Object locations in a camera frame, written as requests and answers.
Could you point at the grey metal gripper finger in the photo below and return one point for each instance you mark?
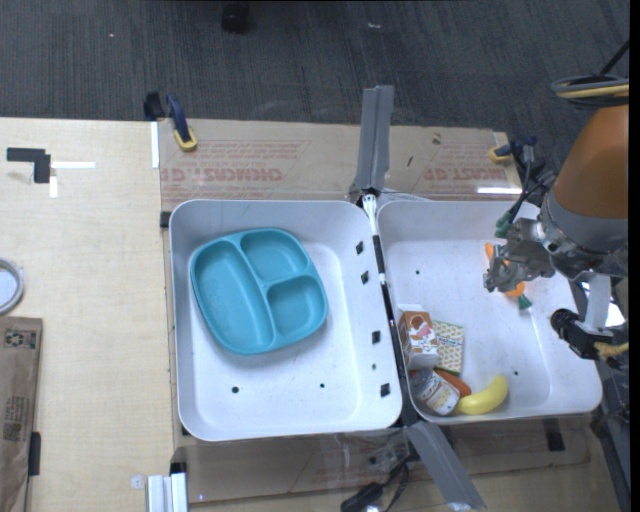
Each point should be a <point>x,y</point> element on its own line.
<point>514,278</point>
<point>495,274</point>

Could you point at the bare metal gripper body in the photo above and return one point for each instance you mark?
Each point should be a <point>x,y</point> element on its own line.
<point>531,249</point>

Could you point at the orange carrot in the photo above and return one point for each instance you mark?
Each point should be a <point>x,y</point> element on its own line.
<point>517,291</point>

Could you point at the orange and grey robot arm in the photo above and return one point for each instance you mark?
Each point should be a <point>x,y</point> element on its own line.
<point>595,170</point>

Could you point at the white plastic tray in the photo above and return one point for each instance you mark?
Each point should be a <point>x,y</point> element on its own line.
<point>300,400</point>
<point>450,270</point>

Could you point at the yellow patterned packet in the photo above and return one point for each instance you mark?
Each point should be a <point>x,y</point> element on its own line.
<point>450,347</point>

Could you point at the brown and white carton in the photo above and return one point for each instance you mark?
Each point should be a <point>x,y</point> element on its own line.
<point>419,336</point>

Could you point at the orange sausage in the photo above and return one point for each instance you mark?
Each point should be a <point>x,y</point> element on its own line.
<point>457,382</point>

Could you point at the thin black and white rod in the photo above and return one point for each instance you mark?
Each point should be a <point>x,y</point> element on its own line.
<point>378,252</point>

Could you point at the yellow banana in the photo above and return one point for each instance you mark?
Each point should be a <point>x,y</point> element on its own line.
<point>482,399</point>

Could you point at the white bottle with yellow print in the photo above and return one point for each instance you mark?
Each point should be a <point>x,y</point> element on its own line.
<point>437,394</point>

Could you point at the brown cardboard board red print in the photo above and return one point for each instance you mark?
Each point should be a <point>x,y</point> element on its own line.
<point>280,170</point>

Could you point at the blue divided plate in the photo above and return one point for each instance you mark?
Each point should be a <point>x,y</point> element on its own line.
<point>225,290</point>

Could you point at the brown paper bag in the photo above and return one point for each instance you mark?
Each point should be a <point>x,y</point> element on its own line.
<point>15,400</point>

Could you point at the black cylinder on white bracket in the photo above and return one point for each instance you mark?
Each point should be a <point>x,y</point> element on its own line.
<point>575,332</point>

